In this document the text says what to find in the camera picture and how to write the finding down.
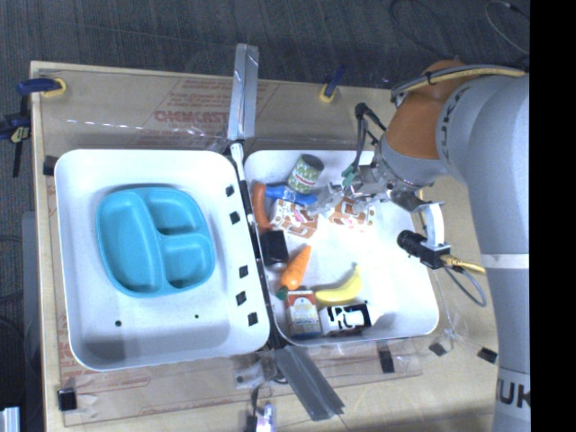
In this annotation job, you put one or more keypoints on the green patterned can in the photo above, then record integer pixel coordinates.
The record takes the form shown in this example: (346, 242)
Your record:
(305, 174)

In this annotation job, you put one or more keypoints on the black and white cube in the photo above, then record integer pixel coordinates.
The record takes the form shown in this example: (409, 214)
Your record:
(344, 318)

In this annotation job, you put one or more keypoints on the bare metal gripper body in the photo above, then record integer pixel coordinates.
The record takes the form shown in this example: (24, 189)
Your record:
(371, 186)

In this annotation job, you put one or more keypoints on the brown cardboard board red print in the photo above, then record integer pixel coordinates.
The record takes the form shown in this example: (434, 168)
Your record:
(180, 106)

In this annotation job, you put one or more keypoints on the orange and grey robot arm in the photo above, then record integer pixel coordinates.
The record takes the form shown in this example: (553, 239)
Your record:
(486, 160)

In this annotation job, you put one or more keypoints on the blue bottle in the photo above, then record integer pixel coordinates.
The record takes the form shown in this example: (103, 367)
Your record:
(283, 193)

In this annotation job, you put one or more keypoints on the black cylinder on white bracket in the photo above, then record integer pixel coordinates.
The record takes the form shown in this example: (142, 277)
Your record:
(432, 252)

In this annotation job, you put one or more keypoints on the black box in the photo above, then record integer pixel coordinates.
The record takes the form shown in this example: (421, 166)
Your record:
(274, 246)

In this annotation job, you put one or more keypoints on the white and brown patterned carton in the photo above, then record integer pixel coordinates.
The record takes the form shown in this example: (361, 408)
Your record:
(292, 221)
(346, 218)

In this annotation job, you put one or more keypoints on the orange sausage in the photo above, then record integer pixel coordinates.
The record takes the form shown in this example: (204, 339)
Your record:
(259, 205)

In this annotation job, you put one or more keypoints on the red and white carton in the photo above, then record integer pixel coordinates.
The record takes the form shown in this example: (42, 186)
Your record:
(302, 315)

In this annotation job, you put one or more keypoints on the white plastic tray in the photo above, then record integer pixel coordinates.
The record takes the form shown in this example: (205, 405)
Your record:
(396, 286)
(148, 331)

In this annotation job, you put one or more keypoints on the blue divided plate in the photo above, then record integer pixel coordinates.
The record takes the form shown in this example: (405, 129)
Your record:
(130, 241)

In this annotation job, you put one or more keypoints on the yellow banana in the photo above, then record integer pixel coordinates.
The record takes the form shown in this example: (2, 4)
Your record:
(342, 291)

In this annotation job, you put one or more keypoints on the orange carrot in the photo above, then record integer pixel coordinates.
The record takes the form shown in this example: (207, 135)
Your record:
(297, 268)

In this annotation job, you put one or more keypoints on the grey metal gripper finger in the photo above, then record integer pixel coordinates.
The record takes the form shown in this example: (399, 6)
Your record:
(327, 197)
(362, 205)

